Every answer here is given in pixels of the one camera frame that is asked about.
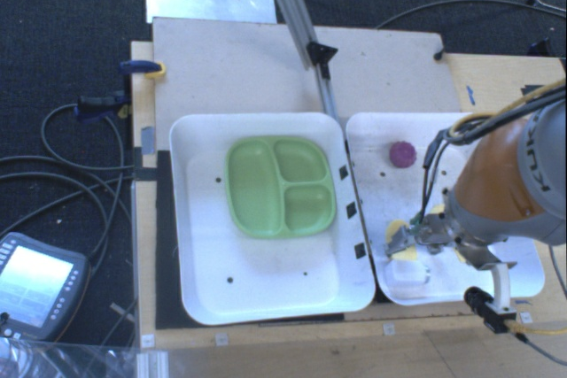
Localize black cylinder on white bracket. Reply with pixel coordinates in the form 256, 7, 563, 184
463, 260, 519, 336

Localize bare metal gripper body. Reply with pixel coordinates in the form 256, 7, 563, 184
414, 212, 460, 257

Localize purple grapes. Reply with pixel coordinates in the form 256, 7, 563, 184
388, 140, 418, 170

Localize clear plastic bottle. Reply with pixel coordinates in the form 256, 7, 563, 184
384, 258, 432, 289

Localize green divided plate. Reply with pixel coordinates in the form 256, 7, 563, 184
224, 135, 336, 241

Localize yellow toy food piece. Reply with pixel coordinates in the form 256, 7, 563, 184
385, 203, 471, 266

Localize white plastic tray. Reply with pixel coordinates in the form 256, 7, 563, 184
345, 111, 547, 307
168, 112, 378, 327

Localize thin black rod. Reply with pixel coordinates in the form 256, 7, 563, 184
341, 128, 378, 282

